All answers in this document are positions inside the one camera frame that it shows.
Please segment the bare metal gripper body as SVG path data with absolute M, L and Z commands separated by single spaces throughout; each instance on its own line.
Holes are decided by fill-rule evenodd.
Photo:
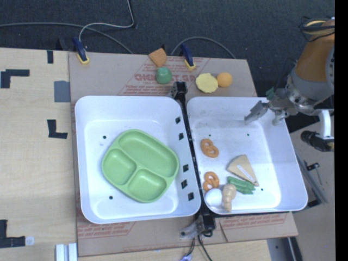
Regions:
M 269 109 L 278 116 L 288 117 L 298 113 L 310 115 L 314 111 L 315 101 L 296 89 L 270 89 L 267 99 Z

